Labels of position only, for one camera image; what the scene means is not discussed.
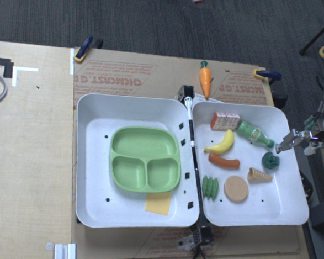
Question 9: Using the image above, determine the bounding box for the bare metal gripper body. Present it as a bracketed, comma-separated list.
[299, 117, 324, 146]

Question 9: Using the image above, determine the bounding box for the green broccoli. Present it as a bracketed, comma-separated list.
[261, 151, 281, 170]

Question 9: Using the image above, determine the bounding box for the green bottle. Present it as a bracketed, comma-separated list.
[234, 119, 277, 149]

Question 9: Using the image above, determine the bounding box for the tan ice cream cone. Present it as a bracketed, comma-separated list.
[246, 167, 274, 184]

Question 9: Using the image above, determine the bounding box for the yellow banana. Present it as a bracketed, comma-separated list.
[203, 127, 236, 156]

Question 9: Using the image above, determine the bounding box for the orange carton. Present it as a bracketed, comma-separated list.
[210, 111, 241, 132]

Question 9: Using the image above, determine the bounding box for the orange sausage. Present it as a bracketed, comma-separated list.
[207, 152, 241, 170]

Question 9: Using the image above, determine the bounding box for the white plastic tray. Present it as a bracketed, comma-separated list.
[184, 100, 317, 233]
[68, 92, 208, 236]

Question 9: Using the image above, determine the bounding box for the tan round biscuit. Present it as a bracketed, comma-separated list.
[222, 175, 250, 204]

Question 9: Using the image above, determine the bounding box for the green ribbed toy vegetable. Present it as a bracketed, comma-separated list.
[201, 175, 220, 200]

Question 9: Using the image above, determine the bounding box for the thin black and white rod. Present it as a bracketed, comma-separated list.
[176, 97, 214, 227]

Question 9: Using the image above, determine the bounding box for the orange carrot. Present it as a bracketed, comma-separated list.
[198, 60, 213, 100]

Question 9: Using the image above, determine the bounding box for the green divided plate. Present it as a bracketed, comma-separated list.
[107, 124, 185, 195]

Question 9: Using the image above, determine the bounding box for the yellow cheese slice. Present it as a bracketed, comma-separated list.
[144, 190, 172, 216]

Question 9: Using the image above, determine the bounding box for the brown cardboard board red print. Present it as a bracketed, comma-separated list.
[60, 47, 313, 259]

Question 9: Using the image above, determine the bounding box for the black block with thin wires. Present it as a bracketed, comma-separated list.
[176, 223, 216, 253]
[176, 84, 196, 103]

